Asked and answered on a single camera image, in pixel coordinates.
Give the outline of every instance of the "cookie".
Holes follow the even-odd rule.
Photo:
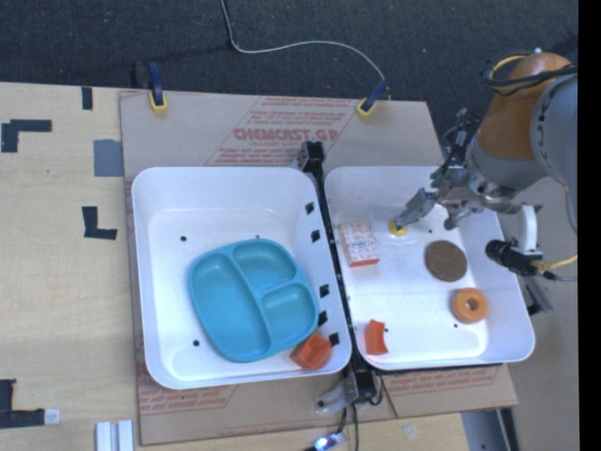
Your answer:
[[[441,281],[461,279],[468,270],[464,252],[449,241],[433,241],[425,249],[425,267]]]

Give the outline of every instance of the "orange toy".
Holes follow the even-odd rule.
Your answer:
[[[328,362],[331,355],[331,342],[318,333],[312,333],[290,354],[290,359],[300,367],[318,369]]]
[[[488,314],[488,301],[477,288],[462,288],[454,296],[451,309],[461,322],[478,322]]]
[[[371,319],[365,326],[363,336],[365,338],[365,351],[368,354],[386,354],[388,348],[384,343],[385,324]]]

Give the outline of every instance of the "red and white box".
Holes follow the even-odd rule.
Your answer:
[[[368,222],[349,222],[338,226],[350,267],[367,266],[379,262],[376,241]]]

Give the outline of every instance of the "table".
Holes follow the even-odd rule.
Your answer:
[[[60,411],[56,425],[0,430],[0,449],[90,449],[96,423],[123,419],[133,420],[140,447],[124,179],[100,179],[94,168],[94,141],[121,140],[119,89],[93,96],[85,110],[80,87],[0,84],[1,122],[53,126],[19,132],[17,151],[0,153],[0,379],[17,380],[13,409]],[[98,226],[117,229],[116,238],[86,239],[83,207],[97,207]],[[152,449],[301,450],[332,431]],[[352,435],[349,425],[351,443]],[[369,449],[468,449],[456,412],[361,423],[360,440]]]

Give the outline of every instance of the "orange donut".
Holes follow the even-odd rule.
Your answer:
[[[451,309],[457,319],[471,324],[486,317],[488,301],[477,288],[462,288],[453,296]]]

